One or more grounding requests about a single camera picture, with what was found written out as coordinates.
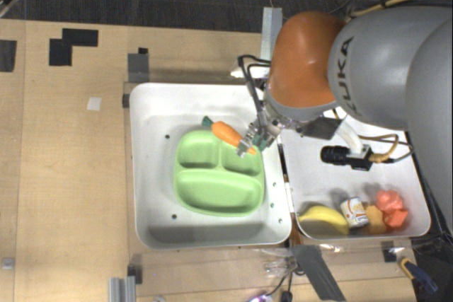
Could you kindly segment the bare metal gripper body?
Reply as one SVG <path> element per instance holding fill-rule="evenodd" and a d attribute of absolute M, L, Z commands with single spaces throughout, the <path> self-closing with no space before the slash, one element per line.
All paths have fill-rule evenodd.
<path fill-rule="evenodd" d="M 259 151 L 269 148 L 284 129 L 294 128 L 294 120 L 284 117 L 271 117 L 266 123 L 256 119 L 250 123 L 245 135 L 245 144 Z"/>

